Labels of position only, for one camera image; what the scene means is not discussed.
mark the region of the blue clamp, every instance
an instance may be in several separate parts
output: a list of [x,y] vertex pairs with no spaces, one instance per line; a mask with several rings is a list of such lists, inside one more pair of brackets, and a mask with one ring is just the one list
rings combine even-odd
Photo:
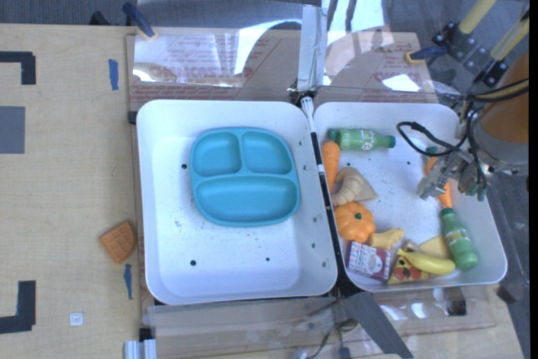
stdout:
[[153,38],[156,35],[150,26],[150,22],[132,3],[124,3],[122,11],[124,11],[127,18],[134,23],[148,38]]

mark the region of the white square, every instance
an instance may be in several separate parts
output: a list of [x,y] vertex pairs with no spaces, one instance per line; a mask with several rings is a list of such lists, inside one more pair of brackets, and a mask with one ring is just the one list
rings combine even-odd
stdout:
[[69,324],[71,326],[84,325],[84,313],[82,311],[78,311],[76,313],[69,314]]

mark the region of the orange pumpkin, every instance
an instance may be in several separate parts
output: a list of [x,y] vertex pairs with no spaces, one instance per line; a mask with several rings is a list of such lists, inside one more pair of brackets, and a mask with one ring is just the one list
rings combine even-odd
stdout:
[[364,243],[376,230],[372,213],[356,201],[336,207],[335,221],[338,233],[348,241]]

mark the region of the gray square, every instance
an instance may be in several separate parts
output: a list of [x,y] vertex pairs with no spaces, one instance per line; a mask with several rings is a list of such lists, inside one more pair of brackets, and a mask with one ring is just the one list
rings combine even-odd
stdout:
[[25,107],[0,106],[0,154],[24,153]]

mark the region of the robotic arm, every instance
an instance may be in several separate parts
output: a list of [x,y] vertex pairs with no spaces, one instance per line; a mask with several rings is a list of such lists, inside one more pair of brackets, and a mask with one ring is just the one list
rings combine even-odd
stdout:
[[467,148],[441,152],[417,189],[421,198],[445,192],[449,178],[460,193],[483,200],[496,172],[529,174],[529,52],[520,55],[491,92],[468,94],[462,141]]

